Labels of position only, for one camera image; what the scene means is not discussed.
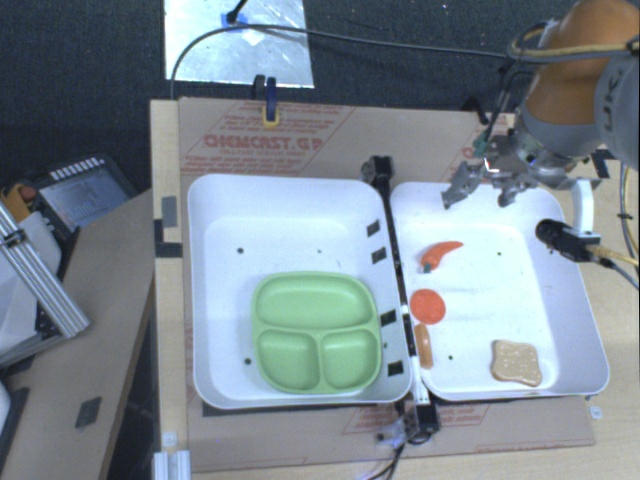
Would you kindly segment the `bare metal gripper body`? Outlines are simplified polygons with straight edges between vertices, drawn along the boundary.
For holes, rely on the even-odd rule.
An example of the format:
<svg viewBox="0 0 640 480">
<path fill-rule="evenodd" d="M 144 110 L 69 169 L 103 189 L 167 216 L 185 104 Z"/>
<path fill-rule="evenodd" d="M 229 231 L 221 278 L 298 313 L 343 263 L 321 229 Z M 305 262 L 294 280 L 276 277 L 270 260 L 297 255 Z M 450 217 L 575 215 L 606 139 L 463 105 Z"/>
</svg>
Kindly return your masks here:
<svg viewBox="0 0 640 480">
<path fill-rule="evenodd" d="M 555 153 L 527 132 L 510 130 L 493 135 L 484 152 L 484 169 L 495 185 L 534 187 L 546 185 L 558 189 L 566 184 L 576 160 Z"/>
</svg>

